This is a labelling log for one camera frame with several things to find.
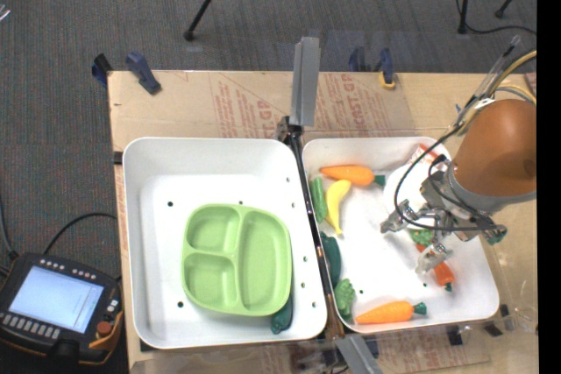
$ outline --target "button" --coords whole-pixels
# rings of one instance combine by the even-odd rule
[[[104,338],[105,336],[109,335],[113,330],[113,326],[107,321],[99,321],[97,323],[97,334],[100,338]]]

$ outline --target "green divided plate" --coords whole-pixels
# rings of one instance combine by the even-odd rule
[[[264,210],[234,204],[197,208],[185,227],[181,261],[183,289],[198,306],[264,316],[288,300],[290,233]]]

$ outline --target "display screen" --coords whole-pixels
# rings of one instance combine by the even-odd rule
[[[10,311],[83,334],[103,286],[33,266]]]

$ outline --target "orange carrot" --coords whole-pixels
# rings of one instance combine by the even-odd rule
[[[420,243],[415,245],[419,252],[423,252],[425,247],[422,246]],[[452,282],[454,282],[455,277],[454,273],[450,269],[450,267],[445,263],[441,262],[437,266],[435,266],[432,271],[437,276],[437,282],[440,286],[443,286],[447,292],[452,291]]]
[[[373,171],[364,166],[326,166],[319,171],[336,180],[349,180],[357,186],[368,186],[373,181],[383,186],[385,182],[384,176],[374,176]]]
[[[427,307],[424,302],[412,306],[406,300],[395,300],[377,306],[355,317],[358,324],[379,324],[383,322],[408,321],[413,314],[426,314]]]

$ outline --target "table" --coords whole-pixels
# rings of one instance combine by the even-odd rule
[[[153,71],[162,90],[150,95],[127,71],[108,74],[109,108],[116,160],[135,138],[270,138],[276,124],[289,115],[290,72]],[[438,138],[484,78],[484,74],[397,74],[396,88],[378,82],[378,73],[320,73],[316,122],[306,138],[424,135]],[[521,74],[510,82],[525,88]],[[461,138],[447,143],[451,154]],[[123,167],[115,164],[120,248],[123,271],[127,348],[131,373],[245,372],[250,365],[264,372],[291,372],[289,345],[223,348],[209,351],[143,351],[131,316],[131,283],[126,235]],[[510,315],[493,323],[466,323],[464,344],[423,346],[420,340],[389,338],[380,343],[384,372],[538,372],[536,201],[512,205],[494,216],[508,226],[508,236],[495,246],[484,243]],[[501,332],[483,330],[493,324]],[[515,330],[509,330],[515,324]],[[313,360],[321,345],[304,342],[303,358]],[[317,362],[310,362],[317,367]]]

